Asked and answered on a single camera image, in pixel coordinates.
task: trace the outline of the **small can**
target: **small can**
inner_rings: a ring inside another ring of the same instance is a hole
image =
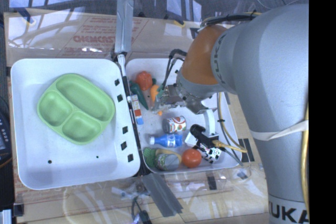
[[[175,154],[159,154],[154,159],[154,165],[162,171],[175,171],[180,161]]]
[[[164,119],[162,121],[162,129],[167,134],[183,132],[187,129],[187,122],[184,116]]]

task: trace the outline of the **toy tomato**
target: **toy tomato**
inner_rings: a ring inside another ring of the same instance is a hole
[[[194,168],[200,165],[202,156],[198,150],[189,148],[182,154],[182,163],[189,168]]]
[[[146,71],[137,74],[135,82],[140,86],[142,91],[148,90],[153,85],[152,76]]]

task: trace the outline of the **black device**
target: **black device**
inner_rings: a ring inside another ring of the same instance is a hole
[[[7,117],[0,112],[0,167],[7,162],[12,155],[10,142],[10,128]]]
[[[205,128],[198,124],[193,124],[190,127],[190,132],[197,139],[197,146],[199,146],[199,144],[202,143],[206,145],[208,148],[212,148],[215,146],[213,140],[218,140],[219,138],[218,135],[207,137],[206,135],[203,134],[203,132],[205,132]]]

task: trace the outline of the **white label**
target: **white label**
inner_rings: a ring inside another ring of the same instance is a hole
[[[175,135],[168,136],[167,147],[175,147]]]
[[[304,202],[284,200],[268,195],[270,223],[309,223]]]

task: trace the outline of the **white tray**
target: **white tray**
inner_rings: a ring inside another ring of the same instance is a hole
[[[37,114],[41,95],[65,73],[86,77],[115,103],[111,123],[87,145],[64,139]],[[49,189],[127,178],[138,172],[140,158],[115,63],[104,59],[23,59],[12,66],[11,79],[18,173],[25,186]]]
[[[126,65],[126,74],[128,78],[132,81],[135,81],[136,75],[141,71],[147,71],[152,75],[152,78],[155,78],[157,80],[157,84],[160,85],[165,76],[165,71],[167,67],[168,59],[133,59]],[[179,70],[182,65],[181,61],[177,61],[174,65],[170,76],[167,80],[168,84],[174,84],[176,82],[176,73],[175,70]],[[148,105],[150,107],[151,100],[149,98],[148,94],[144,95],[145,98],[148,101]],[[216,108],[217,107],[217,95],[214,94],[211,99],[206,99],[203,101],[203,104],[208,108]],[[231,137],[238,142],[237,134],[235,127],[233,125],[232,117],[225,99],[225,96],[223,94],[222,96],[222,116],[225,119],[225,127],[228,130]],[[141,105],[141,113],[143,117],[144,124],[138,125],[138,131],[139,131],[139,137],[140,137],[140,143],[141,148],[144,149],[145,147],[159,147],[164,148],[161,145],[150,145],[149,144],[149,136],[150,135],[157,135],[160,136],[163,133],[162,130],[162,120],[164,118],[170,118],[173,116],[184,116],[186,118],[187,122],[187,130],[183,132],[183,140],[186,138],[189,128],[193,124],[198,124],[203,127],[205,127],[205,120],[203,115],[195,115],[187,108],[177,107],[174,109],[171,109],[168,112],[165,112],[162,114],[162,116],[158,116],[156,114],[153,114],[150,109],[146,110]],[[216,133],[219,134],[219,140],[226,143],[225,137],[222,133],[220,123],[217,122],[219,119],[217,111],[215,112],[215,121],[216,121]],[[189,148],[187,145],[182,145],[181,147],[176,148],[167,148],[168,150],[174,150],[177,153],[181,154]],[[236,154],[239,159],[241,159],[241,152],[236,151]],[[156,168],[150,168],[148,167],[152,172],[154,173],[182,173],[182,172],[200,172],[200,171],[206,171],[206,170],[215,170],[215,169],[222,169],[222,168],[232,168],[237,166],[238,163],[236,160],[234,160],[231,156],[228,154],[222,152],[220,155],[220,158],[218,161],[214,162],[213,164],[210,164],[206,160],[202,160],[201,164],[196,168],[187,168],[184,165],[180,165],[179,168],[176,171],[173,172],[164,172],[160,171]]]

